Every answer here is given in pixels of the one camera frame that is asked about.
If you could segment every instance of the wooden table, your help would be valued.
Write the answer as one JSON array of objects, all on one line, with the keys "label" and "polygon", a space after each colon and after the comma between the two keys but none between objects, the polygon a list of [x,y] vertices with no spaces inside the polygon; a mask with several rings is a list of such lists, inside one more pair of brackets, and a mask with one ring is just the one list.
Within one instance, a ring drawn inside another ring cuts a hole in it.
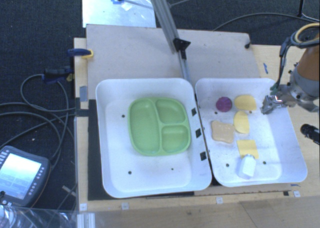
[{"label": "wooden table", "polygon": [[[86,48],[85,38],[76,38],[76,48]],[[261,78],[277,80],[280,46],[251,45]],[[294,68],[303,50],[292,47],[282,83]],[[75,57],[75,95],[88,85],[87,60]],[[88,109],[88,102],[80,102]],[[289,114],[307,165],[308,175],[299,184],[271,184],[241,187],[235,190],[219,186],[214,192],[197,192],[195,196],[168,198],[130,198],[88,201],[88,117],[76,117],[76,166],[78,207],[95,212],[96,227],[316,227],[320,218],[319,146],[305,138],[300,127],[310,124],[319,128],[319,115],[299,106]]]}]

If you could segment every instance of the yellow cable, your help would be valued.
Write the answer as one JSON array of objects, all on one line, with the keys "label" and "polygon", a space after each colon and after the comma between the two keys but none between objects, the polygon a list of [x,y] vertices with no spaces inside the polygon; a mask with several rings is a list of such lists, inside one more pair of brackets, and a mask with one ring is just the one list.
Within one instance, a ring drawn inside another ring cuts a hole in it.
[{"label": "yellow cable", "polygon": [[295,35],[294,35],[294,40],[295,40],[295,42],[297,42],[297,43],[308,43],[308,42],[311,42],[311,41],[314,41],[314,40],[318,40],[319,37],[318,37],[318,38],[314,38],[314,39],[309,40],[309,41],[303,41],[303,42],[302,42],[302,41],[299,39],[299,35],[300,35],[304,30],[306,30],[306,29],[308,29],[308,28],[310,28],[310,27],[319,27],[319,26],[320,26],[320,23],[314,22],[314,23],[309,23],[309,24],[301,27],[301,28],[295,33]]}]

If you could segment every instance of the small white bottle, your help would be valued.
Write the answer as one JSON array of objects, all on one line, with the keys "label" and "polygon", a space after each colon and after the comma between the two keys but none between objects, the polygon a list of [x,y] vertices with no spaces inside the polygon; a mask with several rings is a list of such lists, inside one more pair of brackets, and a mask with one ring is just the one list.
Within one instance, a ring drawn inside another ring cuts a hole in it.
[{"label": "small white bottle", "polygon": [[256,159],[253,155],[245,155],[240,164],[238,176],[243,179],[250,179],[254,176],[256,169]]}]

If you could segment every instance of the blue clamp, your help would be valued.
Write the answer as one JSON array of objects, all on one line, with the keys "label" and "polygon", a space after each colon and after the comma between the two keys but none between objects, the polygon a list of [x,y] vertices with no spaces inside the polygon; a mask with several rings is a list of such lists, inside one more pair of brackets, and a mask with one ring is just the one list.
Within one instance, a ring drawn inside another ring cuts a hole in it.
[{"label": "blue clamp", "polygon": [[42,75],[42,80],[45,84],[50,85],[60,81],[72,81],[75,70],[70,66],[65,66],[61,69],[45,69]]},{"label": "blue clamp", "polygon": [[91,49],[84,48],[72,48],[67,51],[68,57],[81,56],[83,59],[89,59],[94,57],[94,52]]}]

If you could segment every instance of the green plate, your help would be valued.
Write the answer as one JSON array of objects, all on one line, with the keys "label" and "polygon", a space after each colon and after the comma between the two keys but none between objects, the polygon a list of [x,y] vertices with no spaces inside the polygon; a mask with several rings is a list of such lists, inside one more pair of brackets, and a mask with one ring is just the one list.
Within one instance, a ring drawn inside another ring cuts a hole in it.
[{"label": "green plate", "polygon": [[132,146],[142,155],[178,154],[191,142],[186,109],[172,98],[135,100],[129,107],[128,126]]}]

